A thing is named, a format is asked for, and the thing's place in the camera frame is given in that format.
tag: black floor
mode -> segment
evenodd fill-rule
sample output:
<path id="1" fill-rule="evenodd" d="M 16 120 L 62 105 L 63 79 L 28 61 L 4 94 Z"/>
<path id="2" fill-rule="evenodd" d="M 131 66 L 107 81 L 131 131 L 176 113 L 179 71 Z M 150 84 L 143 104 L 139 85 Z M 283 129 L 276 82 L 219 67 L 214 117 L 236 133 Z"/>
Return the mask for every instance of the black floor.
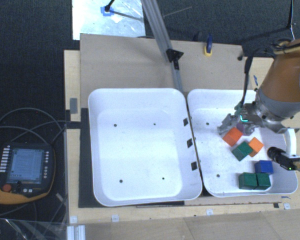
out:
<path id="1" fill-rule="evenodd" d="M 211 33 L 216 43 L 242 45 L 249 55 L 277 38 L 292 37 L 285 29 L 291 0 L 157 1 L 163 15 L 192 7 L 164 18 L 172 40 L 190 41 L 202 31 L 204 37 Z M 295 37 L 300 38 L 300 0 L 295 0 L 293 22 Z M 148 24 L 146 34 L 152 35 Z M 72 0 L 0 0 L 0 117 L 17 108 L 34 107 L 65 120 L 63 51 L 79 46 L 72 40 Z M 2 123 L 34 127 L 45 120 L 49 119 L 27 112 L 13 114 Z M 16 133 L 0 130 L 0 145 Z M 42 129 L 48 140 L 57 133 L 52 125 Z M 65 208 L 56 197 L 59 193 L 66 198 L 62 136 L 54 148 L 57 175 L 51 194 L 5 218 L 62 220 Z M 0 213 L 17 207 L 0 205 Z"/>

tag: teal light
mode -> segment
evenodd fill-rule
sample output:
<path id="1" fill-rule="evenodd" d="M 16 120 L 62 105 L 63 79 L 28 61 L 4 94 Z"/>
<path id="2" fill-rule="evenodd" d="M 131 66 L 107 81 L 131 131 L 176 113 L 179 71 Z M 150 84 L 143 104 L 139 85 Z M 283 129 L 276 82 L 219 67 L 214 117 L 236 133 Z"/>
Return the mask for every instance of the teal light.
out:
<path id="1" fill-rule="evenodd" d="M 244 123 L 246 123 L 246 122 L 249 121 L 249 120 L 247 120 L 247 119 L 243 120 L 243 119 L 242 119 L 242 115 L 240 115 L 240 120 L 241 120 L 241 122 L 244 122 Z"/>

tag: tray hole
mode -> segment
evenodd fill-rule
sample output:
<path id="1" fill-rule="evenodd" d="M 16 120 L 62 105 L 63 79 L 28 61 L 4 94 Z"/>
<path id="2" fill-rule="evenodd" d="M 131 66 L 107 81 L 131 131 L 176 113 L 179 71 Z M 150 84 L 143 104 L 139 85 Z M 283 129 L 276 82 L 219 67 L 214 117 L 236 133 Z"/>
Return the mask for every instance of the tray hole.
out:
<path id="1" fill-rule="evenodd" d="M 191 163 L 191 169 L 192 169 L 192 171 L 198 169 L 197 162 L 192 162 Z"/>
<path id="2" fill-rule="evenodd" d="M 183 126 L 186 126 L 187 124 L 189 124 L 188 118 L 183 119 Z"/>
<path id="3" fill-rule="evenodd" d="M 192 138 L 188 139 L 188 140 L 186 141 L 186 144 L 187 144 L 188 148 L 190 148 L 190 147 L 193 145 L 193 143 L 192 143 Z"/>

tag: table surface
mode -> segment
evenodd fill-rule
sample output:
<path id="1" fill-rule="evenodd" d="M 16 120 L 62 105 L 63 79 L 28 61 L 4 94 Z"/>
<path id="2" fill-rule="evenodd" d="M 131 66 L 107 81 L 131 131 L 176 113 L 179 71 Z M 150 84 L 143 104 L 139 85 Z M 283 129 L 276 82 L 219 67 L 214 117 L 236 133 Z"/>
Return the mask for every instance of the table surface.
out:
<path id="1" fill-rule="evenodd" d="M 184 94 L 193 89 L 241 90 L 244 60 L 237 57 L 242 49 L 237 45 L 214 44 L 212 57 L 203 54 L 203 43 L 172 41 L 172 46 L 184 52 L 180 59 L 180 74 Z M 272 58 L 253 60 L 249 84 L 254 89 L 253 76 L 261 83 Z M 72 121 L 80 121 L 81 108 L 87 107 L 89 93 L 97 88 L 162 88 L 172 87 L 170 66 L 161 57 L 155 40 L 102 35 L 81 35 L 80 51 L 64 51 L 65 106 L 72 109 Z M 70 106 L 75 100 L 76 109 Z M 300 113 L 287 126 L 300 127 Z M 300 155 L 300 131 L 297 133 L 297 153 Z M 186 201 L 184 206 L 126 206 L 109 208 L 79 208 L 80 130 L 66 131 L 66 169 L 68 188 L 68 215 L 71 224 L 110 222 L 112 215 L 120 221 L 183 218 L 213 214 L 235 214 L 283 210 L 284 203 L 291 209 L 300 209 L 300 173 L 295 193 L 238 197 L 199 197 Z"/>

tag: display screen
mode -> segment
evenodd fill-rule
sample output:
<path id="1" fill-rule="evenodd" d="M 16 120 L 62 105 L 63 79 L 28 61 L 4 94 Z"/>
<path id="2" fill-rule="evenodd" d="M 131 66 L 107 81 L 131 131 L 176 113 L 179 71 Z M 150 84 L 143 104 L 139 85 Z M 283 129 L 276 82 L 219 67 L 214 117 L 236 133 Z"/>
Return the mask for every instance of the display screen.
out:
<path id="1" fill-rule="evenodd" d="M 14 148 L 7 182 L 40 184 L 43 157 L 44 150 L 41 149 Z"/>

